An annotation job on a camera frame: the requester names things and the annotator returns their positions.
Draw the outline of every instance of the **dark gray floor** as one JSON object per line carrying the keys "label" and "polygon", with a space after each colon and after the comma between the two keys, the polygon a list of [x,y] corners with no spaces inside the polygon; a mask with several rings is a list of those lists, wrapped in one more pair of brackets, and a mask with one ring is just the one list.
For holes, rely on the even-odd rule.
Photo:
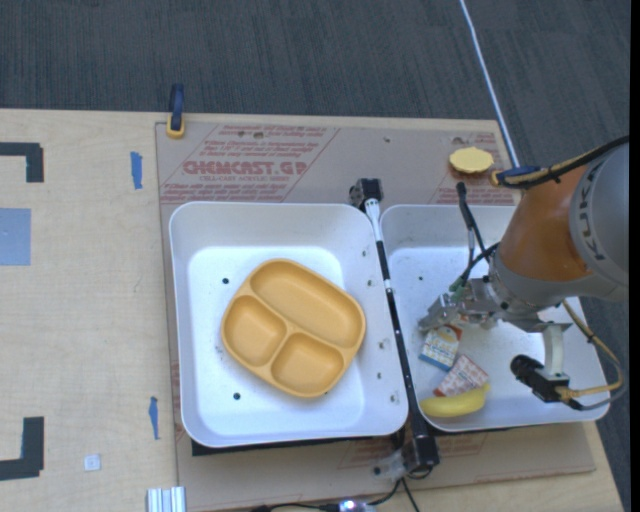
{"label": "dark gray floor", "polygon": [[[631,0],[466,5],[520,163],[629,133]],[[0,0],[0,45],[4,108],[496,118],[456,0]],[[628,302],[583,303],[628,369]],[[598,422],[627,511],[629,403]]]}

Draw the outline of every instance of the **white tray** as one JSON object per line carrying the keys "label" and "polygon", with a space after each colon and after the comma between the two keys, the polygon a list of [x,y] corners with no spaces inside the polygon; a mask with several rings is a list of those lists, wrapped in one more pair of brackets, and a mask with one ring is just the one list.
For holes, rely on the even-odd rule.
{"label": "white tray", "polygon": [[[210,447],[387,435],[408,406],[373,230],[339,204],[196,202],[169,223],[182,421]],[[249,273],[272,258],[314,270],[358,301],[364,341],[337,385],[297,398],[228,354],[222,315]]]}
{"label": "white tray", "polygon": [[[502,237],[513,207],[475,206],[472,211],[485,245],[489,247]],[[417,331],[417,322],[467,265],[467,229],[458,207],[419,205],[390,207],[382,215],[381,229],[416,397],[422,400],[433,396],[433,390],[445,372],[418,359],[423,336]],[[486,270],[486,264],[478,264],[471,277],[481,277]],[[577,299],[570,303],[581,312]],[[544,320],[572,323],[563,308],[547,310],[540,316]],[[465,330],[459,353],[467,354],[489,374],[491,390],[486,405],[476,413],[457,418],[425,416],[443,431],[587,421],[598,419],[607,412],[608,405],[575,411],[561,403],[544,403],[530,388],[516,381],[509,367],[514,356],[525,354],[544,361],[540,334],[526,334],[504,322],[491,330],[473,326]],[[572,388],[606,384],[595,349],[575,326],[564,333],[564,362]],[[599,393],[582,397],[580,401],[593,404],[608,396],[608,393]]]}

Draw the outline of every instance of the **blue and yellow clamp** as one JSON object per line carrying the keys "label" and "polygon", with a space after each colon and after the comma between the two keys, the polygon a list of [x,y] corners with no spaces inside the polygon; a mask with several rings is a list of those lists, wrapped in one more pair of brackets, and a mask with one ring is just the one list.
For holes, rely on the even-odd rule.
{"label": "blue and yellow clamp", "polygon": [[169,98],[169,118],[167,119],[167,136],[172,139],[181,139],[184,136],[184,118],[182,108],[184,105],[184,85],[173,84],[171,97]]}

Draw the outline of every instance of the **yellow round disc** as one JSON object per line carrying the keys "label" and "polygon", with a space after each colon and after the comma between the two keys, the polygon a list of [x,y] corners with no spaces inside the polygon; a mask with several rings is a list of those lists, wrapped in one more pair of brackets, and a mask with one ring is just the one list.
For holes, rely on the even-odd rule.
{"label": "yellow round disc", "polygon": [[493,157],[488,151],[470,147],[451,153],[449,163],[456,171],[471,174],[489,169],[493,165]]}

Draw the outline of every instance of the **white cable on floor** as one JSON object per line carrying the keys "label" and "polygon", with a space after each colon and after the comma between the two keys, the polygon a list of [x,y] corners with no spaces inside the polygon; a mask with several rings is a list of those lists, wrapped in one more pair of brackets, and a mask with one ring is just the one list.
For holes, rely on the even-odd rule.
{"label": "white cable on floor", "polygon": [[469,15],[469,11],[467,10],[467,5],[464,0],[460,0],[460,7],[462,7],[462,11],[464,13],[464,17],[467,20],[467,25],[469,26],[469,30],[471,32],[471,38],[473,39],[473,46],[476,49],[476,55],[478,55],[478,60],[480,61],[480,67],[482,67],[482,73],[484,74],[484,79],[487,82],[487,87],[489,87],[489,94],[491,95],[491,101],[493,102],[493,108],[496,110],[496,114],[498,116],[498,123],[500,124],[500,129],[505,138],[505,142],[507,144],[507,150],[509,151],[509,157],[511,158],[511,163],[514,167],[519,167],[520,163],[518,161],[518,157],[516,156],[515,149],[513,149],[513,144],[511,143],[511,137],[509,135],[509,130],[507,129],[507,125],[504,122],[504,118],[502,117],[502,110],[500,109],[500,104],[498,103],[498,98],[493,90],[493,84],[491,83],[491,77],[489,76],[489,72],[487,71],[487,66],[484,62],[484,57],[482,56],[482,50],[480,49],[480,44],[478,43],[478,38],[476,36],[476,29],[473,26],[473,21],[471,20],[471,16]]}

